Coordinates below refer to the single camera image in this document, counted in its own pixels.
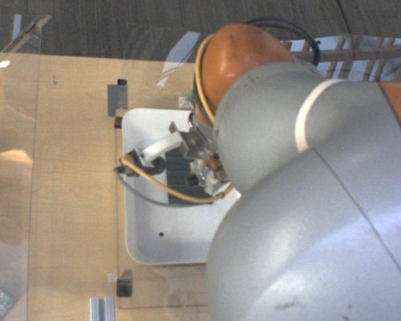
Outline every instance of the gray carpet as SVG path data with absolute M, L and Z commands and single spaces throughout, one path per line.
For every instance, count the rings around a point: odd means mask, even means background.
M 295 21 L 315 37 L 401 37 L 401 0 L 0 0 L 0 49 L 11 40 L 15 14 L 52 16 L 42 53 L 67 56 L 164 60 L 187 31 L 205 36 L 265 15 Z

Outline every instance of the white tray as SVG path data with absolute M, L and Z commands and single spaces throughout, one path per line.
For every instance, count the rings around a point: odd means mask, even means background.
M 172 121 L 179 130 L 187 132 L 188 114 L 182 110 L 146 108 L 127 112 L 122 123 L 124 153 L 166 136 Z M 166 173 L 155 177 L 166 183 Z M 126 182 L 151 199 L 168 202 L 165 191 L 143 178 L 127 177 Z M 150 204 L 126 191 L 128 253 L 143 264 L 205 263 L 215 231 L 239 196 L 233 190 L 211 205 L 169 208 Z

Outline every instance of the black component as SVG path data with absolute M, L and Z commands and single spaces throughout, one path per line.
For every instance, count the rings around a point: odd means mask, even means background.
M 122 128 L 122 121 L 123 118 L 121 116 L 117 116 L 116 119 L 114 119 L 114 128 Z
M 312 64 L 315 66 L 318 65 L 321 58 L 319 46 L 316 40 L 314 40 L 314 38 L 312 38 L 312 36 L 310 36 L 310 34 L 308 34 L 308 32 L 306 32 L 306 30 L 304 30 L 298 24 L 285 19 L 267 18 L 267 17 L 251 19 L 246 21 L 245 23 L 257 27 L 274 27 L 276 29 L 284 29 L 286 31 L 294 33 L 295 35 L 302 37 L 312 48 L 313 51 Z
M 173 204 L 169 204 L 169 203 L 163 203 L 161 201 L 156 201 L 153 200 L 149 197 L 147 197 L 146 195 L 143 195 L 141 193 L 139 193 L 136 189 L 134 189 L 131 185 L 129 185 L 121 176 L 120 174 L 122 173 L 126 173 L 126 171 L 128 171 L 128 176 L 132 175 L 132 171 L 130 169 L 125 169 L 125 167 L 117 167 L 114 168 L 114 174 L 116 176 L 116 178 L 118 179 L 119 182 L 121 182 L 123 184 L 123 186 L 128 189 L 132 194 L 134 194 L 137 197 L 140 197 L 141 199 L 152 203 L 153 205 L 157 205 L 157 206 L 161 206 L 161 207 L 170 207 L 170 208 L 180 208 L 180 207 L 184 207 L 187 208 L 189 207 L 187 205 L 187 203 L 173 203 Z
M 141 160 L 138 157 L 138 154 L 135 150 L 132 150 L 128 154 L 134 159 L 135 165 L 137 167 L 141 168 L 143 171 L 145 171 L 149 175 L 159 175 L 159 174 L 163 173 L 166 169 L 166 163 L 162 157 L 158 157 L 154 161 L 152 161 L 152 164 L 154 166 L 152 168 L 150 168 L 150 167 L 144 167 L 142 165 Z
M 114 170 L 116 170 L 119 174 L 125 174 L 128 177 L 137 176 L 137 174 L 133 173 L 131 171 L 131 169 L 124 167 L 123 165 L 120 165 L 120 167 L 114 168 Z
M 200 185 L 194 185 L 188 187 L 186 178 L 191 175 L 190 173 L 190 159 L 184 158 L 181 152 L 176 148 L 168 151 L 165 154 L 166 159 L 166 182 L 170 188 L 173 188 L 180 193 L 193 196 L 206 198 L 211 197 L 203 191 L 203 187 Z M 190 202 L 183 201 L 178 197 L 168 194 L 169 203 L 182 203 L 185 205 L 191 205 Z
M 107 87 L 108 116 L 117 116 L 119 109 L 128 109 L 128 87 L 109 84 Z
M 348 18 L 346 17 L 344 8 L 342 6 L 342 2 L 340 0 L 336 0 L 339 6 L 340 13 L 342 14 L 343 20 L 345 21 L 346 29 L 348 29 L 348 33 L 351 35 L 353 34 L 351 27 L 349 26 Z
M 118 278 L 116 285 L 116 295 L 118 297 L 132 296 L 132 282 L 129 279 Z
M 198 179 L 198 177 L 197 177 L 196 175 L 187 176 L 187 177 L 186 177 L 186 184 L 187 184 L 189 187 L 193 187 L 193 186 L 199 184 L 199 179 Z

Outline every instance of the white plastic part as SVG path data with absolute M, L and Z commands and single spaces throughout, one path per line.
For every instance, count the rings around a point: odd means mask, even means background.
M 145 161 L 152 162 L 168 151 L 180 147 L 182 142 L 183 139 L 180 132 L 174 132 L 145 148 L 141 155 Z
M 294 138 L 295 144 L 297 145 L 297 150 L 302 153 L 309 148 L 306 139 L 306 120 L 309 112 L 315 104 L 315 101 L 324 93 L 329 87 L 332 85 L 342 82 L 343 80 L 332 79 L 328 81 L 321 82 L 318 84 L 307 96 L 303 105 L 300 108 L 299 114 L 297 115 L 297 119 L 295 121 L 295 129 L 294 129 Z
M 207 194 L 214 194 L 221 186 L 223 186 L 222 182 L 216 178 L 214 172 L 209 171 L 207 175 L 207 179 L 205 180 L 205 192 Z

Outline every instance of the wooden table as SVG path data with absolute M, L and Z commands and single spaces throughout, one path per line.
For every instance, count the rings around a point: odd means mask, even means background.
M 118 217 L 123 190 L 112 169 L 121 134 L 108 116 L 107 85 L 128 80 L 129 109 L 177 109 L 178 97 L 192 88 L 193 65 L 175 68 L 159 88 L 163 68 L 162 62 L 39 57 L 28 320 L 88 320 L 91 297 L 115 296 L 110 278 L 130 259 L 118 242 L 124 237 Z M 14 72 L 7 79 L 20 85 L 33 78 Z M 117 320 L 210 320 L 206 306 L 121 309 L 118 304 Z

